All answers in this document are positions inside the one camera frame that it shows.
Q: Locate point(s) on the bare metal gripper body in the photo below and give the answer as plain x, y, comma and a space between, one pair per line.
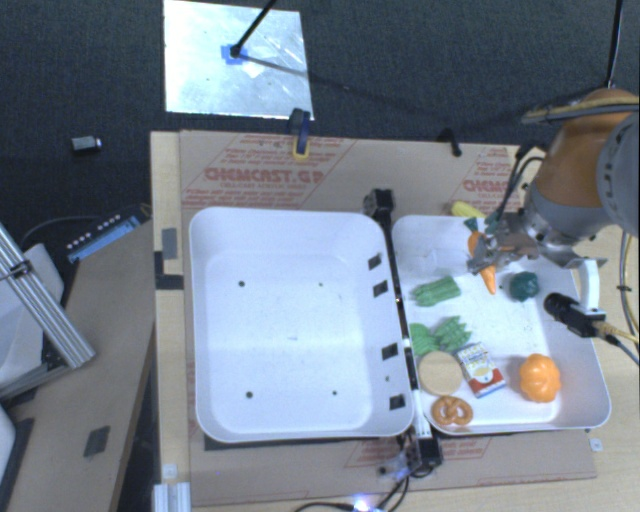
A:
530, 242

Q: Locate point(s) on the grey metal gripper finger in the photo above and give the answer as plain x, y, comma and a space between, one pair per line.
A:
500, 256
479, 254

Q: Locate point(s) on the orange carrot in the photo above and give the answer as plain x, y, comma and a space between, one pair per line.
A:
490, 281

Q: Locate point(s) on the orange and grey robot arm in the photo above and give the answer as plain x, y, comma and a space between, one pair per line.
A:
570, 165

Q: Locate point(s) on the dark green broccoli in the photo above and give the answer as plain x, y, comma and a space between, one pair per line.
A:
523, 286

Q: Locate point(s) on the yellow corn cob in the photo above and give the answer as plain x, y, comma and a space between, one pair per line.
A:
465, 208

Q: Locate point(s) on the white plastic tray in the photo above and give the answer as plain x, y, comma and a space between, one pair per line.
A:
290, 325
520, 330

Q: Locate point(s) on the thin black and white rod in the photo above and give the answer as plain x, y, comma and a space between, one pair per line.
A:
400, 310

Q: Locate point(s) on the white and red carton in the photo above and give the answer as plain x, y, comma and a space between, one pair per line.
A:
481, 370

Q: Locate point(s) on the round tan biscuit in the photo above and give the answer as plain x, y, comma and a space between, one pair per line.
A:
440, 372

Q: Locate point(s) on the orange pumpkin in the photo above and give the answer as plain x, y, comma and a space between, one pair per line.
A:
539, 377

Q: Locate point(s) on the orange pretzel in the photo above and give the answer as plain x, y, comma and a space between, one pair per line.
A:
451, 411

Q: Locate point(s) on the brown cardboard board red print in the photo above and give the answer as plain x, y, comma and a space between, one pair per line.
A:
280, 175

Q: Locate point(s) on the black cylinder on white bracket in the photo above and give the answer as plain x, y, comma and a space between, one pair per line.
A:
570, 310

